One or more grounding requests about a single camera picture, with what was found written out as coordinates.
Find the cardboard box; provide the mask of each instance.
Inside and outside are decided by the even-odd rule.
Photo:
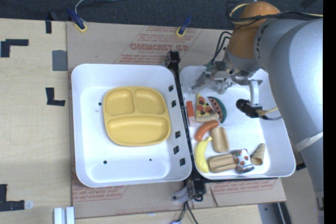
[[[79,182],[75,171],[71,72],[82,63],[164,64],[168,51],[179,51],[179,68],[202,66],[212,59],[223,30],[188,28],[185,36],[175,36],[177,28],[86,23],[79,32],[67,22],[69,121],[72,155],[72,205],[76,218],[114,216],[180,210],[172,202],[183,182],[89,188]],[[202,202],[193,208],[249,205],[285,201],[281,180],[257,179],[207,183]]]

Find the yellow toy object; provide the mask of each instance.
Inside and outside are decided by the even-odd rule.
[[[207,139],[200,141],[196,145],[195,149],[195,163],[197,168],[204,173],[209,172],[209,166],[205,158],[205,150],[208,143],[212,140],[212,137],[209,136]]]
[[[119,87],[103,100],[109,138],[121,146],[148,146],[165,141],[171,121],[163,96],[148,87]]]

